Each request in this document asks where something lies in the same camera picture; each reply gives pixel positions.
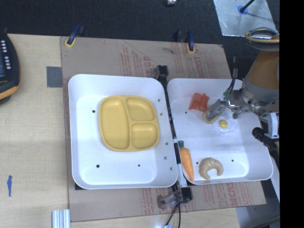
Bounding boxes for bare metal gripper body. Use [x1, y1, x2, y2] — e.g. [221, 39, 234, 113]
[223, 89, 274, 115]

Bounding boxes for tan toy biscuit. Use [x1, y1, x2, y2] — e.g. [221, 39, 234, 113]
[202, 104, 225, 124]

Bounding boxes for toy fried egg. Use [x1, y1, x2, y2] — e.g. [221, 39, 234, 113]
[212, 114, 238, 136]

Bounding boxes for orange toy bacon strips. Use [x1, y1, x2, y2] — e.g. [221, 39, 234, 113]
[188, 93, 210, 112]

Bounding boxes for white plastic tray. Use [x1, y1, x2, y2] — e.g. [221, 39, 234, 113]
[68, 74, 179, 190]
[167, 78, 274, 186]

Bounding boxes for thin black and white rod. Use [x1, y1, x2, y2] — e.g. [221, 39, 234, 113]
[161, 74, 188, 188]

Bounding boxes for beige toy croissant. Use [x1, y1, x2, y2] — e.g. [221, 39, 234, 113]
[198, 157, 225, 181]

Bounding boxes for orange toy carrot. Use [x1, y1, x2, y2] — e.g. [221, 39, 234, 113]
[178, 140, 195, 182]

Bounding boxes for yellow divided plate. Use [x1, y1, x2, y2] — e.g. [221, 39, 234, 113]
[98, 95, 160, 152]

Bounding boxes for brown cardboard board, red print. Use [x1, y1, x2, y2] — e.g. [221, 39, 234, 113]
[59, 36, 267, 223]

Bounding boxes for black cylinder on white bracket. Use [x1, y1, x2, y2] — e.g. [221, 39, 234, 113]
[251, 112, 280, 150]

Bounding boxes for black block with thin wires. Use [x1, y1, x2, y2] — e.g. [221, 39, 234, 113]
[158, 186, 193, 209]
[152, 65, 170, 79]

